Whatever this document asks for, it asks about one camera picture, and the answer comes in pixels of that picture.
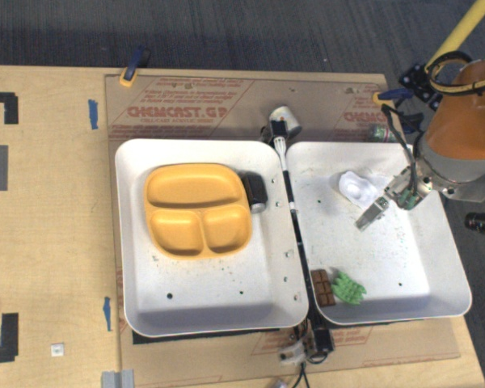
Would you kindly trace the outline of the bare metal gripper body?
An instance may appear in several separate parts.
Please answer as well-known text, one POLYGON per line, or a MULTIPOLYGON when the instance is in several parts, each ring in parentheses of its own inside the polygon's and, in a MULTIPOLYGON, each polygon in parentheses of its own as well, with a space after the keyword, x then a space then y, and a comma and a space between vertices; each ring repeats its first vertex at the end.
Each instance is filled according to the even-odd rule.
POLYGON ((408 166, 387 185, 384 196, 400 209, 412 210, 432 192, 451 200, 482 202, 485 200, 485 175, 457 181, 446 179, 429 167, 417 166, 413 172, 408 166))

